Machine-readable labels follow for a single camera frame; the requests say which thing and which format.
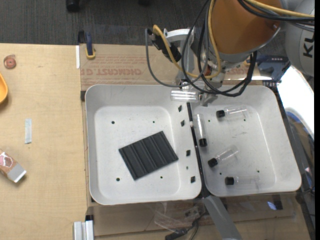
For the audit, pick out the thin black and white rod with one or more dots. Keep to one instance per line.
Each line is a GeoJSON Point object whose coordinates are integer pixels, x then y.
{"type": "Point", "coordinates": [195, 144]}

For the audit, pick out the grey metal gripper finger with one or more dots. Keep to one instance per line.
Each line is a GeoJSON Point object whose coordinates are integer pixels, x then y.
{"type": "Point", "coordinates": [208, 99]}

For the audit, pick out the black cylinder on white bracket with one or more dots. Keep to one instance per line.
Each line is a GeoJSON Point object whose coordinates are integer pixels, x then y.
{"type": "Point", "coordinates": [167, 47]}

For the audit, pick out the orange plate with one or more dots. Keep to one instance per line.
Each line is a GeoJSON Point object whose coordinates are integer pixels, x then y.
{"type": "Point", "coordinates": [2, 87]}

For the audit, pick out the clear bottle with black cap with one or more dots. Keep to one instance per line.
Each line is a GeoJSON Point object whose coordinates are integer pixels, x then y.
{"type": "Point", "coordinates": [231, 112]}
{"type": "Point", "coordinates": [240, 180]}
{"type": "Point", "coordinates": [222, 156]}
{"type": "Point", "coordinates": [200, 130]}

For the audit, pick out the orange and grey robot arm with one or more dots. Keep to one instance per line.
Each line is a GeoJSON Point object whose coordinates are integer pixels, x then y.
{"type": "Point", "coordinates": [245, 21]}

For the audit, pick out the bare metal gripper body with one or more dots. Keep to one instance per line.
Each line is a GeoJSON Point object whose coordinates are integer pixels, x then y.
{"type": "Point", "coordinates": [218, 77]}

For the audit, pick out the brown cardboard board, red print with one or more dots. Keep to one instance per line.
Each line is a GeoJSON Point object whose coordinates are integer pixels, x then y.
{"type": "Point", "coordinates": [120, 69]}

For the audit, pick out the black ribbed square plate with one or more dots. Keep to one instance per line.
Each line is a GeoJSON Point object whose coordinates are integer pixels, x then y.
{"type": "Point", "coordinates": [148, 155]}

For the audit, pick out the brown and white carton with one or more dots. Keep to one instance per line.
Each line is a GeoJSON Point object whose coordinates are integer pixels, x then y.
{"type": "Point", "coordinates": [11, 167]}

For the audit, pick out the white plastic tray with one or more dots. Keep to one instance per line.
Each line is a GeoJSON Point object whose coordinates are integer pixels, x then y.
{"type": "Point", "coordinates": [140, 104]}
{"type": "Point", "coordinates": [265, 144]}

